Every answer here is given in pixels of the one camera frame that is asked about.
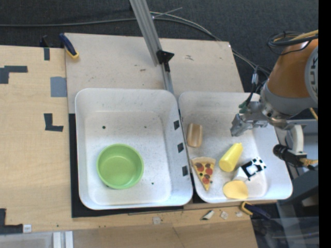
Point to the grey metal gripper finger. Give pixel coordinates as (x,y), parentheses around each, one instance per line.
(247,126)
(236,126)

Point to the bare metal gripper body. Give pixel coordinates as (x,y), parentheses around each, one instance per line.
(258,112)

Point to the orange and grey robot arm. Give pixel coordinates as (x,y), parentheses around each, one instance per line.
(287,79)

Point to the white plastic tray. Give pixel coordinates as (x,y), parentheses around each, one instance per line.
(214,107)
(129,107)

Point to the yellow bottle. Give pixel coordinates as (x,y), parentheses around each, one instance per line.
(230,157)

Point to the tan bread bun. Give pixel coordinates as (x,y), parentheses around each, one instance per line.
(194,135)

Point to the white and black carton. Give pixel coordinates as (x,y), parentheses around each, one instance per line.
(249,170)

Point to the pizza slice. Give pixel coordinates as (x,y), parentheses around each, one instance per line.
(204,170)

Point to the yellow potato crisp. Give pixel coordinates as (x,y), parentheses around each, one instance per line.
(235,189)

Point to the green bowl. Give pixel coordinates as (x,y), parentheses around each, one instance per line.
(120,167)

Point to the pale wood board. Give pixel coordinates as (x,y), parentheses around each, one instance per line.
(116,66)

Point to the black cylinder on white bracket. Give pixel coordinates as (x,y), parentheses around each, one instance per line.
(297,141)

